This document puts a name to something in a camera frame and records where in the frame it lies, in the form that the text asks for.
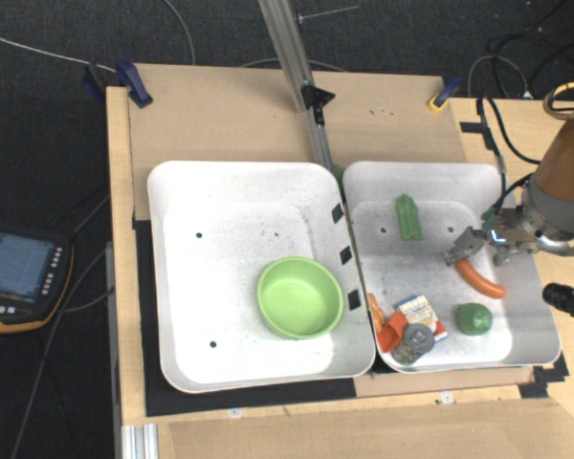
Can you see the small can with grey lid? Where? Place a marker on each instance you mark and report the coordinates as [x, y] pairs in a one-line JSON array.
[[417, 340]]

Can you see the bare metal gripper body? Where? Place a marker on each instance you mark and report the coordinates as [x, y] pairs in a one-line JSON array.
[[512, 230]]

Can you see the orange toy food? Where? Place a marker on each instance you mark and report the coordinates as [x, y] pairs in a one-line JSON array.
[[376, 311]]

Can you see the black cylinder on white bracket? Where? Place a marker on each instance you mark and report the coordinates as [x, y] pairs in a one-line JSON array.
[[562, 297]]

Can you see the brown cardboard board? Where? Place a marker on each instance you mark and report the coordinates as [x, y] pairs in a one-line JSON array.
[[229, 113]]

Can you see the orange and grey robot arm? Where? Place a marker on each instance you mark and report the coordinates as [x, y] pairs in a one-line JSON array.
[[562, 160]]

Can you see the white and blue carton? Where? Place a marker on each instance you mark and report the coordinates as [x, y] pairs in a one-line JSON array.
[[421, 310]]

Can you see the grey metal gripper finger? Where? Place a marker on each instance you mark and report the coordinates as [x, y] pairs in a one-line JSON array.
[[507, 255], [465, 246]]

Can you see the orange-red packet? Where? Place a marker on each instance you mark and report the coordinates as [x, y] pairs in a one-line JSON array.
[[391, 333]]

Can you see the green round toy vegetable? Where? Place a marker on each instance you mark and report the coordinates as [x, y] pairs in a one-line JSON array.
[[474, 319]]

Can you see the green bowl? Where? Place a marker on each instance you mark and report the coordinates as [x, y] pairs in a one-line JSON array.
[[299, 299]]

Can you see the white plastic tray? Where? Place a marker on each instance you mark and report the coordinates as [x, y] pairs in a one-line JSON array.
[[220, 280], [426, 266]]

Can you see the orange sausage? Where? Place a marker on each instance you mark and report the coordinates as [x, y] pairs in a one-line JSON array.
[[480, 282]]

